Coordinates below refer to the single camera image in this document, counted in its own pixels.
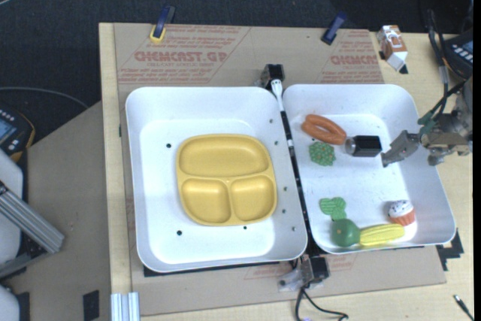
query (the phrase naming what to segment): green toy fruit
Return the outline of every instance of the green toy fruit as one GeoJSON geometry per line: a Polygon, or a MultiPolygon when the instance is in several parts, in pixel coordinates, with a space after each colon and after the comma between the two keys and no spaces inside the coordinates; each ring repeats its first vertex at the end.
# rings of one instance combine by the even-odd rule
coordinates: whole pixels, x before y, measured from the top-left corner
{"type": "Polygon", "coordinates": [[[321,211],[324,214],[331,216],[333,221],[347,217],[346,212],[344,211],[346,208],[346,201],[341,197],[335,197],[333,199],[323,198],[319,201],[319,206],[321,207],[321,211]]]}
{"type": "Polygon", "coordinates": [[[331,239],[338,246],[349,247],[359,243],[361,229],[351,220],[337,220],[331,225],[331,239]]]}

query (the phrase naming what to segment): blue clamp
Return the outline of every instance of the blue clamp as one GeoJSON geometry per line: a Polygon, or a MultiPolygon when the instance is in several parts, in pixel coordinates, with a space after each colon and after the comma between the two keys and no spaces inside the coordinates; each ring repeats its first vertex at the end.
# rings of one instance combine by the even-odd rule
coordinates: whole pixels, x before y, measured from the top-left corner
{"type": "Polygon", "coordinates": [[[321,41],[331,45],[334,39],[336,38],[337,30],[343,25],[346,19],[347,19],[347,15],[343,11],[339,12],[334,18],[334,20],[331,22],[331,24],[329,25],[329,28],[326,30],[326,32],[324,32],[324,35],[322,36],[321,41]]]}
{"type": "Polygon", "coordinates": [[[164,5],[159,20],[157,24],[152,27],[152,31],[150,32],[150,40],[153,43],[160,43],[164,40],[165,37],[165,25],[169,24],[175,15],[175,7],[170,5],[164,5]]]}

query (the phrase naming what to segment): yellow divided plate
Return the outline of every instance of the yellow divided plate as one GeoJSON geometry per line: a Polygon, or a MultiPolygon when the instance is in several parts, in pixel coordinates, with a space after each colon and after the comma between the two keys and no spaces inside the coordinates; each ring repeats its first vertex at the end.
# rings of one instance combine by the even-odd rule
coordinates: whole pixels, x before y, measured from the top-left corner
{"type": "Polygon", "coordinates": [[[177,151],[177,185],[197,223],[226,226],[268,218],[277,205],[274,169],[265,146],[249,135],[199,135],[177,151]]]}

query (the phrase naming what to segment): orange toy sausage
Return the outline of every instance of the orange toy sausage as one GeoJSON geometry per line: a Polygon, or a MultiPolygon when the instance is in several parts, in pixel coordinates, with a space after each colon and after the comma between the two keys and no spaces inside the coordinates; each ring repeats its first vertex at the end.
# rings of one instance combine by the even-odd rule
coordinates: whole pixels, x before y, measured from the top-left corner
{"type": "Polygon", "coordinates": [[[346,132],[341,127],[319,115],[307,115],[301,128],[311,137],[327,144],[343,144],[346,140],[346,132]]]}

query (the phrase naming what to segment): wooden table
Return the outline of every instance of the wooden table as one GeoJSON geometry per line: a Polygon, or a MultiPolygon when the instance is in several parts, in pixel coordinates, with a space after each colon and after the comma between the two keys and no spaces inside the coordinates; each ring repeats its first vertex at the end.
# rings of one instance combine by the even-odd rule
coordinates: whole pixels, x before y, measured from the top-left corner
{"type": "MultiPolygon", "coordinates": [[[[107,209],[110,248],[110,284],[112,292],[132,291],[129,244],[127,238],[126,203],[123,184],[123,155],[119,139],[119,99],[117,93],[116,52],[112,23],[99,26],[101,47],[101,83],[104,117],[105,168],[107,181],[107,209]]],[[[371,33],[375,47],[378,43],[371,33]]],[[[402,86],[415,100],[423,114],[442,95],[442,85],[427,35],[403,34],[409,50],[409,74],[402,75],[379,58],[385,83],[402,86]]],[[[464,247],[460,259],[450,259],[446,272],[447,283],[436,286],[396,289],[319,298],[319,306],[340,310],[350,319],[426,320],[467,319],[455,303],[459,295],[469,309],[474,310],[473,275],[473,186],[472,155],[446,157],[437,166],[448,195],[458,232],[464,247]]],[[[143,317],[148,320],[212,320],[275,319],[291,320],[293,301],[227,307],[213,310],[173,313],[143,317]]],[[[301,305],[302,317],[326,319],[306,301],[301,305]]]]}

